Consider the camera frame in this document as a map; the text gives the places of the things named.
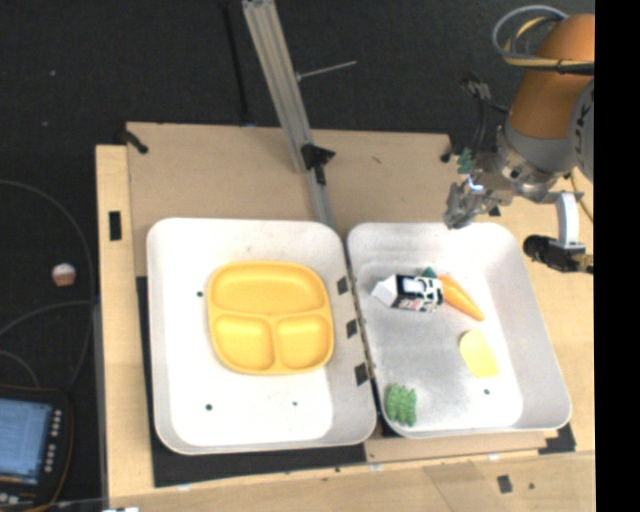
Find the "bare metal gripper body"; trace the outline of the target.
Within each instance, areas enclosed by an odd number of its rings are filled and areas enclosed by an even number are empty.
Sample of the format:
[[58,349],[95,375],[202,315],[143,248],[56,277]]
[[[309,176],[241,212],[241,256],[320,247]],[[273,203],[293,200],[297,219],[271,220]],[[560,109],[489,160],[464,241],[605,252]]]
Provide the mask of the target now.
[[474,160],[472,182],[491,199],[507,203],[520,196],[534,203],[545,201],[556,176],[525,160],[512,149],[480,153]]

